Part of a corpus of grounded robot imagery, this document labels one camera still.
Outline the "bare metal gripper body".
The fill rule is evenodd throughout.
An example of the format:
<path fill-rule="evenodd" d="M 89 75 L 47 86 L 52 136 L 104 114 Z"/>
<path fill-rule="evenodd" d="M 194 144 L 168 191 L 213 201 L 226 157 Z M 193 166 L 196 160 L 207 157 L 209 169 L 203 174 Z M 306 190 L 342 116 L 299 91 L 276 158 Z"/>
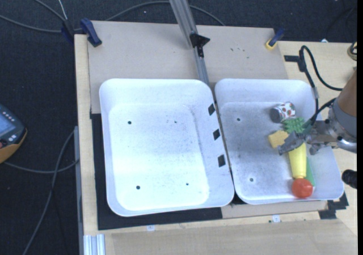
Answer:
<path fill-rule="evenodd" d="M 340 148 L 348 152 L 357 152 L 356 125 L 344 124 L 338 120 L 316 121 L 306 136 L 306 142 L 324 143 L 333 149 Z"/>

